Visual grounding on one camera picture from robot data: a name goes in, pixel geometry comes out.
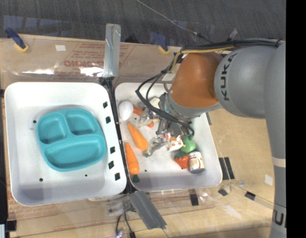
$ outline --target white tray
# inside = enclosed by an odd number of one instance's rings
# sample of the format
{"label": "white tray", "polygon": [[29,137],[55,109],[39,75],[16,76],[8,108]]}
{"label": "white tray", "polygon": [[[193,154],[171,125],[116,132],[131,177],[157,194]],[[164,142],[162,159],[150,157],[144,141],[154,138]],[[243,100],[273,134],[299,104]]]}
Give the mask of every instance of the white tray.
{"label": "white tray", "polygon": [[[47,165],[33,121],[64,108],[86,109],[98,120],[108,147],[100,162],[69,172],[59,172]],[[101,85],[14,83],[5,91],[5,111],[11,192],[20,204],[31,206],[103,197],[124,190],[126,174],[119,140],[109,96]]]}
{"label": "white tray", "polygon": [[[138,83],[122,83],[118,85],[115,91],[117,106],[122,101],[130,101],[142,108],[144,105],[135,93],[139,85]],[[141,88],[143,96],[146,95],[146,90],[149,86],[150,84],[148,83]],[[150,91],[149,98],[160,97],[164,92],[162,84],[155,84]],[[205,171],[199,174],[192,174],[188,169],[182,170],[173,160],[177,152],[168,152],[165,146],[155,151],[152,156],[146,158],[143,152],[136,147],[127,127],[128,121],[135,124],[134,119],[138,118],[139,116],[133,114],[127,121],[120,121],[123,142],[130,143],[139,162],[140,173],[138,176],[140,182],[133,183],[135,188],[146,192],[153,192],[213,187],[221,183],[222,170],[206,114],[195,118],[191,124],[195,131],[193,139],[196,142],[197,150],[202,154],[205,164]],[[153,128],[142,126],[139,128],[139,131],[149,141],[155,136],[157,126],[158,123],[156,122]]]}

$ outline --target clamp with yellow tip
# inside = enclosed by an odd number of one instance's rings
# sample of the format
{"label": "clamp with yellow tip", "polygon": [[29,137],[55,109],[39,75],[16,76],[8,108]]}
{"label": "clamp with yellow tip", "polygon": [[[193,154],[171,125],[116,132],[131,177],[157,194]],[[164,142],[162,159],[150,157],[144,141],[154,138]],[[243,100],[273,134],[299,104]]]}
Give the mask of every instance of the clamp with yellow tip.
{"label": "clamp with yellow tip", "polygon": [[7,27],[5,29],[5,33],[14,40],[14,46],[18,50],[22,52],[26,52],[28,50],[28,45],[23,42],[22,38],[20,38],[20,36],[13,29]]}

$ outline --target yellow clamp tip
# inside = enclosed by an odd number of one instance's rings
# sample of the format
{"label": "yellow clamp tip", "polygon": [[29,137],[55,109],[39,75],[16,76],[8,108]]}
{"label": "yellow clamp tip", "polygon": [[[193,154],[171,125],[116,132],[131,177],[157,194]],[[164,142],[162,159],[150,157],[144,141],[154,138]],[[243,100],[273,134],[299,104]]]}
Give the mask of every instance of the yellow clamp tip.
{"label": "yellow clamp tip", "polygon": [[22,49],[20,46],[18,46],[16,43],[14,43],[14,46],[19,50],[19,51],[22,51],[22,52],[26,52],[28,50],[28,45],[25,44],[25,48]]}
{"label": "yellow clamp tip", "polygon": [[165,51],[165,50],[162,48],[162,46],[159,46],[158,49],[159,49],[160,52],[162,52],[164,55],[167,55],[167,54],[170,52],[170,50]]}

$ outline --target white band on robot arm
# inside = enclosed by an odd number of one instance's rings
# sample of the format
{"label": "white band on robot arm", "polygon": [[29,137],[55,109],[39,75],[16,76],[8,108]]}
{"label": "white band on robot arm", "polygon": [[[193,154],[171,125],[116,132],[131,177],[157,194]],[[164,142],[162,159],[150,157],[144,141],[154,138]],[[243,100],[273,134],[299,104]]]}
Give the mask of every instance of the white band on robot arm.
{"label": "white band on robot arm", "polygon": [[280,167],[280,168],[286,168],[286,159],[279,159],[272,156],[273,165]]}

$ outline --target tin can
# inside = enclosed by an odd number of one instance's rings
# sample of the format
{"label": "tin can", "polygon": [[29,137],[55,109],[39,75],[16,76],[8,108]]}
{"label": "tin can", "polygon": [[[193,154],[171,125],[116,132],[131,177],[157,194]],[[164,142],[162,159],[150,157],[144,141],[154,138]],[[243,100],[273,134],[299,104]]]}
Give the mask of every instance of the tin can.
{"label": "tin can", "polygon": [[189,165],[189,170],[193,174],[201,173],[205,170],[203,160],[202,160],[202,155],[200,152],[190,152],[188,153],[188,165]]}

